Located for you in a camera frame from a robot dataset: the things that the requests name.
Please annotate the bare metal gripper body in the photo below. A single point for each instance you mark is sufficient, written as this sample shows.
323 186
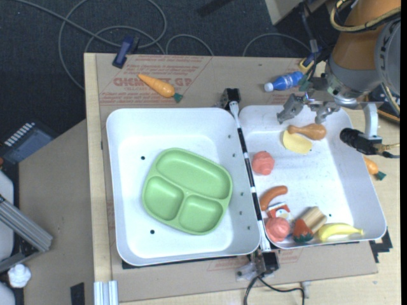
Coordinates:
322 91

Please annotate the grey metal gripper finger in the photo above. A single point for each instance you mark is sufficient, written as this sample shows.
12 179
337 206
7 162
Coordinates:
324 110
291 108

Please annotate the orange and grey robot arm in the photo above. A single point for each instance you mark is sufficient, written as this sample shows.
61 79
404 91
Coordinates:
356 46

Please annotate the brown chicken drumstick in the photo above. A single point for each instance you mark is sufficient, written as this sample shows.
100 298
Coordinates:
313 131

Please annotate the blue plastic bottle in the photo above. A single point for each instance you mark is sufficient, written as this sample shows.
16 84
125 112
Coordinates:
286 81

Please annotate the yellow potato chip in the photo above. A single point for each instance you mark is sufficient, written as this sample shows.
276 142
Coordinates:
297 145

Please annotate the pink toy shrimp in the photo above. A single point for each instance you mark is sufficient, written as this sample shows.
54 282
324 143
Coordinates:
263 163
276 230

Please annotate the white plastic tray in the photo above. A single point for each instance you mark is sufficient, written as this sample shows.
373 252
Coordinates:
318 176
133 186

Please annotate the thin black and white rod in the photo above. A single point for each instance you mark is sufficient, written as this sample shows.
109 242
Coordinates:
249 167

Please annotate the orange carrot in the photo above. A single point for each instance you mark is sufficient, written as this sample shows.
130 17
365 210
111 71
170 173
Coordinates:
371 166
159 86

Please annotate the orange sausage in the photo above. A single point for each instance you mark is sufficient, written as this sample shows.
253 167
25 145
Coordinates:
271 195

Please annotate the brown cardboard board red print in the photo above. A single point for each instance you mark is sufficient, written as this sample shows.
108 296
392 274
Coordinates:
203 75

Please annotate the red and white carton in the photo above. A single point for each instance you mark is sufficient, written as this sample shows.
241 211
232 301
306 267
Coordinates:
280 211

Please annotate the yellow banana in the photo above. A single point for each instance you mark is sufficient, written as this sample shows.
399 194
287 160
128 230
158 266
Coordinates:
337 230

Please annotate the green divided plate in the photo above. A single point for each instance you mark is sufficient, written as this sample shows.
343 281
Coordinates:
187 173

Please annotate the red strawberry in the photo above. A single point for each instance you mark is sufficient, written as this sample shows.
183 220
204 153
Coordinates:
301 230

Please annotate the black cylinder on white bracket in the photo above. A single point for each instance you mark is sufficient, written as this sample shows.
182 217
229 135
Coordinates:
357 138

